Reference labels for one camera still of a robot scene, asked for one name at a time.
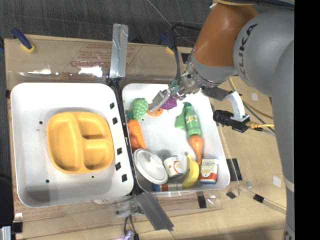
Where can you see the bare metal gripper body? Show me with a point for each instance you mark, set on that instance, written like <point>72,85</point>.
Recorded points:
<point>193,84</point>

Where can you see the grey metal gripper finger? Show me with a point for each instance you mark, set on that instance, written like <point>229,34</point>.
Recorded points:
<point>158,101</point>

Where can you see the purple grapes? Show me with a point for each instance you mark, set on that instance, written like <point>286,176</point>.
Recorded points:
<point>170,104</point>

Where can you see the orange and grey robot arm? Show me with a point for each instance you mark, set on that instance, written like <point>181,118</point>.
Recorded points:
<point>262,46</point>

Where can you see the orange round slice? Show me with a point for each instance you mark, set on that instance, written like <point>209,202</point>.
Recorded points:
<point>156,112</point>

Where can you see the green grapes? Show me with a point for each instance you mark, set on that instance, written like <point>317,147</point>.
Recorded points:
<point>140,109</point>

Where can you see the light green plastic piece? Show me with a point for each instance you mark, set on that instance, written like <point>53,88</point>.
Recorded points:
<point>180,122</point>

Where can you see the white plastic tray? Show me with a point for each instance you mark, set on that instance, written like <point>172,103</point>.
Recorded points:
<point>32,139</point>
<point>162,134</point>

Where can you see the orange carrot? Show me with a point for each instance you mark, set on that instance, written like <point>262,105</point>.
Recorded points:
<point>196,146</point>
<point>136,131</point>

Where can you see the green bottle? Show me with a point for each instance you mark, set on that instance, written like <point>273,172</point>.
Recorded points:
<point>192,121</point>

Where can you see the white lidded bowl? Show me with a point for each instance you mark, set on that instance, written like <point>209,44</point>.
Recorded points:
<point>150,167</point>

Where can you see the white and orange can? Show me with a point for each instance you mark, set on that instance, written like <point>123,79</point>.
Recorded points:
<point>173,167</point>

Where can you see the yellow banana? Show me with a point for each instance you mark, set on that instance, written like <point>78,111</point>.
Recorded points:
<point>192,174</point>

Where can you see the red and white carton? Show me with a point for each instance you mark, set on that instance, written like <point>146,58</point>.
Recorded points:
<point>208,170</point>

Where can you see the blue white red can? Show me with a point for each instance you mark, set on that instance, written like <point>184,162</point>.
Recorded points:
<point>167,187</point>

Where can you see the brown cardboard board red print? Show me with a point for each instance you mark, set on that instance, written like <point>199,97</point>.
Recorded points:
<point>250,164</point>

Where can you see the yellow divided plate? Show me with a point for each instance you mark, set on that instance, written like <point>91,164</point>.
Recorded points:
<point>65,141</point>

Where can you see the black cylinder on white bracket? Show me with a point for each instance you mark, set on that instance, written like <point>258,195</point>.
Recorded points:
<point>236,122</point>

